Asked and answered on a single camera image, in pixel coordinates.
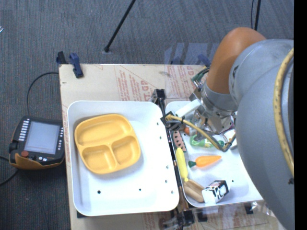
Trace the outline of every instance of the toy vegetable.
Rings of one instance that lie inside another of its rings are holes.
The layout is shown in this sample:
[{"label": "toy vegetable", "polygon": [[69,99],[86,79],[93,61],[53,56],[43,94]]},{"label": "toy vegetable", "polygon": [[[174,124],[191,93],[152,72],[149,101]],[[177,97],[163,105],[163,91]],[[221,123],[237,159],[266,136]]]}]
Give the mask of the toy vegetable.
[{"label": "toy vegetable", "polygon": [[210,155],[210,156],[200,156],[198,157],[195,162],[194,161],[188,161],[189,167],[197,166],[197,167],[204,167],[209,164],[212,164],[216,161],[218,161],[222,156],[220,155]]},{"label": "toy vegetable", "polygon": [[[202,139],[200,141],[196,141],[194,140],[194,138],[197,135],[191,136],[190,137],[190,144],[192,146],[197,146],[197,147],[202,147],[202,148],[212,148],[213,144],[208,140],[208,139]],[[224,146],[224,142],[222,140],[219,140],[218,143],[220,143],[220,145],[223,147]]]},{"label": "toy vegetable", "polygon": [[186,166],[186,160],[184,157],[183,150],[181,148],[177,148],[176,158],[178,162],[180,176],[184,180],[183,188],[184,188],[185,194],[195,199],[196,201],[203,203],[204,199],[202,196],[202,191],[205,188],[202,185],[198,184],[196,181],[188,178],[188,169]]}]

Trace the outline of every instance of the orange carrot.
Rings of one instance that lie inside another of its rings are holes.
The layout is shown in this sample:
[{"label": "orange carrot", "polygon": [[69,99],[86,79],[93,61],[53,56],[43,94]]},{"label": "orange carrot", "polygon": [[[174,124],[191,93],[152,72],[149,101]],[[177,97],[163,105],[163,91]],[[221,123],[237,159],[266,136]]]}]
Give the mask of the orange carrot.
[{"label": "orange carrot", "polygon": [[183,131],[184,131],[184,133],[186,133],[188,136],[190,135],[189,127],[186,126],[186,127],[184,128]]},{"label": "orange carrot", "polygon": [[220,155],[211,155],[211,156],[200,156],[198,157],[195,162],[194,161],[188,161],[189,167],[197,166],[197,167],[204,167],[209,164],[214,163],[215,161],[218,161],[221,159],[222,156]]}]

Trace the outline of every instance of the toy carrot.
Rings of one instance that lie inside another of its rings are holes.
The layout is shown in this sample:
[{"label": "toy carrot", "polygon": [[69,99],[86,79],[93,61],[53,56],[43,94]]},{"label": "toy carrot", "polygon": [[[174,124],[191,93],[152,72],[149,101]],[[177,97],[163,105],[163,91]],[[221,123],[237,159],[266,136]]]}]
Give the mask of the toy carrot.
[{"label": "toy carrot", "polygon": [[218,161],[221,157],[222,156],[220,155],[200,156],[195,160],[195,162],[188,161],[188,165],[190,168],[195,165],[197,167],[204,167],[204,166],[214,163],[215,161]]}]

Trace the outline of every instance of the tripod leg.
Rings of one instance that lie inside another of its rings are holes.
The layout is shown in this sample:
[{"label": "tripod leg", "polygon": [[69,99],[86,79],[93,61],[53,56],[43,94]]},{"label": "tripod leg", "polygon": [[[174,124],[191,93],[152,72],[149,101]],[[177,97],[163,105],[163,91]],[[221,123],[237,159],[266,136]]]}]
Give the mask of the tripod leg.
[{"label": "tripod leg", "polygon": [[124,23],[124,21],[125,21],[127,15],[128,15],[128,13],[130,12],[131,8],[133,7],[135,1],[136,1],[136,0],[132,0],[132,1],[131,1],[129,7],[127,8],[127,10],[126,10],[126,12],[125,12],[125,14],[124,14],[124,16],[123,16],[123,18],[121,19],[121,21],[119,22],[119,24],[118,24],[118,26],[117,26],[115,32],[113,33],[113,35],[112,35],[112,37],[111,37],[109,43],[108,43],[107,46],[105,47],[105,49],[104,49],[105,52],[109,52],[110,46],[111,46],[111,44],[112,44],[114,38],[116,37],[118,31],[120,30],[121,26],[123,25],[123,23]]},{"label": "tripod leg", "polygon": [[257,12],[256,12],[256,21],[255,21],[255,31],[257,30],[257,27],[258,27],[258,19],[259,19],[259,13],[260,13],[260,5],[261,5],[261,0],[258,0]]}]

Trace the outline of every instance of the yellow plastic tray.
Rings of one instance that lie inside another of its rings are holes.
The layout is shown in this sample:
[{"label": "yellow plastic tray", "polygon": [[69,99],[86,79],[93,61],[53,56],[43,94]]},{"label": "yellow plastic tray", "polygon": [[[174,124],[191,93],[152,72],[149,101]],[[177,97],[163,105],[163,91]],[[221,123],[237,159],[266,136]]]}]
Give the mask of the yellow plastic tray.
[{"label": "yellow plastic tray", "polygon": [[141,155],[133,127],[119,114],[101,115],[81,122],[74,137],[85,166],[96,174],[125,169],[136,163]]}]

